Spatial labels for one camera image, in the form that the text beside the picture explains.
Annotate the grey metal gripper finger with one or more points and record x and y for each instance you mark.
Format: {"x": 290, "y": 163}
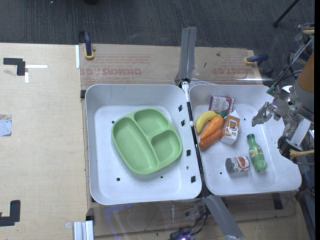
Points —
{"x": 268, "y": 111}
{"x": 257, "y": 118}

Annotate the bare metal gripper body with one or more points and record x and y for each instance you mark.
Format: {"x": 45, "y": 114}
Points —
{"x": 282, "y": 104}

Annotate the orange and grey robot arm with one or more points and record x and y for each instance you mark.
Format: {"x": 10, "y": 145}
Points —
{"x": 306, "y": 79}

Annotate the white and orange carton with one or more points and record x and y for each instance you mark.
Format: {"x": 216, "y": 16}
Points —
{"x": 231, "y": 131}

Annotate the green plastic bottle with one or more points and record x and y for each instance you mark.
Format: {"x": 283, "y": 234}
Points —
{"x": 257, "y": 154}

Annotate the pink and white packet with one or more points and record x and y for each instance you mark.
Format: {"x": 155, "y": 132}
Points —
{"x": 221, "y": 104}

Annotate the orange carrot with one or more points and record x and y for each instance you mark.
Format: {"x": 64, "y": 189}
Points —
{"x": 212, "y": 126}

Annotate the white and orange can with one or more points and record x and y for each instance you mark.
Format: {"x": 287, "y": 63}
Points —
{"x": 238, "y": 164}

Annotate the orange sausage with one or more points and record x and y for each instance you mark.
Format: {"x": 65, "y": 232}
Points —
{"x": 211, "y": 139}

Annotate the yellow banana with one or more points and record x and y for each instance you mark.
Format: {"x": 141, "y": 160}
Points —
{"x": 203, "y": 120}

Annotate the white plastic tray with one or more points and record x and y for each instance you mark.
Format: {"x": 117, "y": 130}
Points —
{"x": 282, "y": 169}
{"x": 105, "y": 184}

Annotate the green divided plate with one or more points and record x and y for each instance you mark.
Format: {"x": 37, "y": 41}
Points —
{"x": 140, "y": 144}

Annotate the brown cardboard board red print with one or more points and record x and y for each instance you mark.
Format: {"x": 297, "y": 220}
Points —
{"x": 140, "y": 64}

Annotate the black cylinder on white bracket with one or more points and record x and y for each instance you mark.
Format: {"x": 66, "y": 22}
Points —
{"x": 297, "y": 134}

